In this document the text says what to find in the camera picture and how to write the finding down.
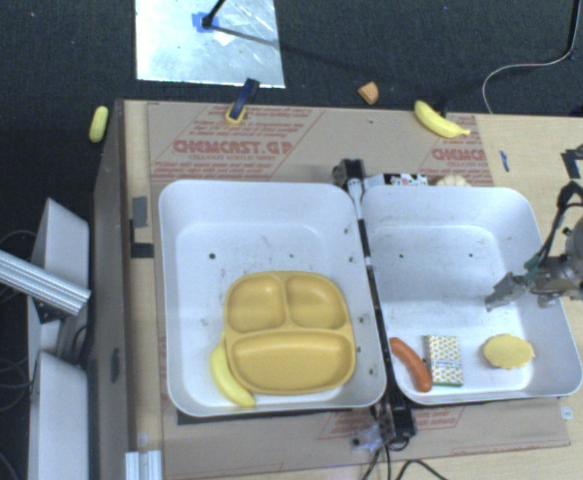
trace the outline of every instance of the toy hot dog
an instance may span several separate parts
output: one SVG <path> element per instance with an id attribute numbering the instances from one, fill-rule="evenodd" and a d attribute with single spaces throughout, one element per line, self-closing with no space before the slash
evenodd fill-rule
<path id="1" fill-rule="evenodd" d="M 433 380 L 427 366 L 413 349 L 399 338 L 389 339 L 391 352 L 404 363 L 409 370 L 418 391 L 427 393 L 433 387 Z"/>

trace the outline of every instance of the yellow divided plate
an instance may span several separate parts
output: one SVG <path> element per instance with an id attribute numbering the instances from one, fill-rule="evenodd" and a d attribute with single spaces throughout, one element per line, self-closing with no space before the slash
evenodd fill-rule
<path id="1" fill-rule="evenodd" d="M 227 357 L 247 389 L 300 395 L 344 384 L 355 369 L 346 301 L 328 278 L 308 272 L 241 277 L 224 302 Z"/>

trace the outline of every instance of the robotic claw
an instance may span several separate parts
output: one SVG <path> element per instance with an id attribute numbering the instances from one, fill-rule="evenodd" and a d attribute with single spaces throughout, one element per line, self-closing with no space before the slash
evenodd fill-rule
<path id="1" fill-rule="evenodd" d="M 576 159 L 583 159 L 583 145 L 575 150 Z M 578 202 L 572 202 L 574 196 Z M 569 208 L 583 207 L 583 188 L 571 181 L 558 196 L 558 210 L 549 237 L 542 248 L 524 264 L 525 274 L 508 272 L 485 298 L 487 311 L 504 306 L 525 292 L 538 295 L 541 306 L 561 296 L 583 301 L 583 216 L 573 230 L 565 229 L 565 250 L 557 257 L 549 256 L 555 234 Z"/>

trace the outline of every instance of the banana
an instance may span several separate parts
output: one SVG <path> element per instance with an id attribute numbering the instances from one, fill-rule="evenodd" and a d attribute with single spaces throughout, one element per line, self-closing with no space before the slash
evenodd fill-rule
<path id="1" fill-rule="evenodd" d="M 255 404 L 253 395 L 236 380 L 229 368 L 224 339 L 221 339 L 220 343 L 211 352 L 209 365 L 215 385 L 218 386 L 224 396 L 243 407 L 251 407 Z"/>
<path id="2" fill-rule="evenodd" d="M 452 139 L 458 135 L 469 135 L 471 133 L 470 130 L 466 130 L 457 123 L 442 117 L 424 101 L 417 100 L 413 110 L 415 116 L 425 127 L 445 139 Z"/>

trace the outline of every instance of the black floor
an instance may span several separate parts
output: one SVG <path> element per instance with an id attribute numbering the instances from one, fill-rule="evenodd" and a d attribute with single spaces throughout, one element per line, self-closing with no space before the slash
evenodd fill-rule
<path id="1" fill-rule="evenodd" d="M 573 0 L 274 0 L 287 88 L 258 103 L 363 107 L 375 80 L 381 108 L 425 98 L 486 112 L 481 85 L 510 63 L 546 62 L 567 47 Z M 89 218 L 101 145 L 93 109 L 115 98 L 228 102 L 235 88 L 135 78 L 134 0 L 0 0 L 0 239 L 37 229 L 52 197 Z M 583 0 L 572 57 L 489 85 L 493 110 L 570 115 L 583 103 Z M 7 243 L 26 255 L 26 238 Z M 21 298 L 1 307 L 0 357 L 26 356 Z M 10 382 L 18 382 L 17 376 Z M 0 404 L 8 393 L 0 392 Z M 28 409 L 0 414 L 0 450 L 26 477 Z M 0 464 L 0 479 L 8 471 Z"/>

